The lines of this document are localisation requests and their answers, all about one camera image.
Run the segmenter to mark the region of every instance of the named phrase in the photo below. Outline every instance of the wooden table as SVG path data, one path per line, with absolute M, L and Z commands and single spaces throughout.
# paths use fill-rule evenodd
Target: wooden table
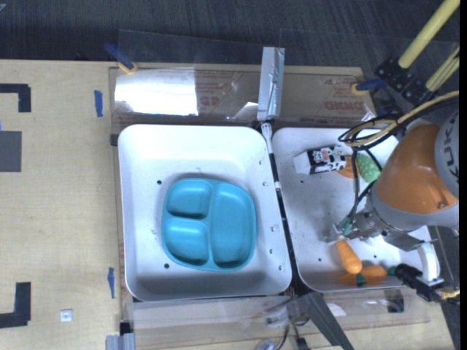
M 0 312 L 31 282 L 31 321 L 0 329 L 0 349 L 104 349 L 121 318 L 109 69 L 115 63 L 0 61 L 0 83 L 32 89 L 32 111 L 0 93 L 3 131 L 22 131 L 22 170 L 0 173 Z M 94 90 L 102 92 L 97 117 Z M 115 298 L 107 274 L 115 271 Z M 61 322 L 61 310 L 73 320 Z M 453 349 L 441 308 L 425 324 L 350 330 L 356 349 Z M 309 346 L 330 348 L 321 334 Z M 209 346 L 254 349 L 258 341 Z M 291 339 L 284 349 L 295 349 Z M 195 346 L 192 349 L 208 349 Z

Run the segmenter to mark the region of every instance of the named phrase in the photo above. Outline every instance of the dark background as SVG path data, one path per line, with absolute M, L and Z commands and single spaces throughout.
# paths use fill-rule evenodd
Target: dark background
M 404 48 L 442 2 L 0 0 L 0 4 L 6 4 L 0 11 L 0 58 L 105 61 L 110 59 L 104 51 L 105 42 L 118 43 L 119 30 L 130 30 L 260 46 L 282 45 L 286 47 L 289 64 L 371 68 L 381 55 Z M 443 58 L 451 47 L 449 44 L 460 41 L 459 10 L 435 39 L 439 43 L 430 49 L 431 54 Z M 368 41 L 377 45 L 366 45 Z M 138 43 L 131 45 L 138 52 Z M 164 57 L 166 53 L 160 47 L 158 53 L 146 52 L 139 60 L 170 61 L 170 57 Z M 458 73 L 444 88 L 446 91 L 458 88 Z M 448 244 L 447 252 L 458 275 L 458 244 Z M 443 310 L 459 349 L 460 306 L 444 304 Z

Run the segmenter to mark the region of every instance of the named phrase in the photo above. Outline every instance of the blue tray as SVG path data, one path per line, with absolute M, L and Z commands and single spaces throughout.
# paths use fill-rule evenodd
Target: blue tray
M 176 263 L 207 271 L 237 271 L 253 256 L 255 204 L 242 188 L 213 179 L 181 179 L 167 191 L 162 244 Z

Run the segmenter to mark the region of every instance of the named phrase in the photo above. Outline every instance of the small white square sticker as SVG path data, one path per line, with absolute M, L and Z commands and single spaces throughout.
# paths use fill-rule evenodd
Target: small white square sticker
M 73 310 L 70 308 L 68 310 L 60 310 L 61 322 L 70 322 L 71 320 L 73 320 Z

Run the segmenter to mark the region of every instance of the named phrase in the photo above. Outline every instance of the yellow pole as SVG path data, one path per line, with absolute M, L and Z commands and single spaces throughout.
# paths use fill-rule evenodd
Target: yellow pole
M 426 48 L 430 40 L 443 27 L 452 13 L 459 7 L 460 0 L 444 0 L 439 8 L 431 16 L 430 20 L 423 26 L 421 32 L 409 45 L 403 55 L 399 58 L 398 64 L 403 69 L 408 69 L 420 53 Z
M 460 66 L 460 58 L 458 57 L 460 47 L 449 55 L 445 62 L 439 67 L 438 70 L 426 81 L 425 86 L 427 89 L 435 92 L 438 90 L 450 77 L 455 73 Z

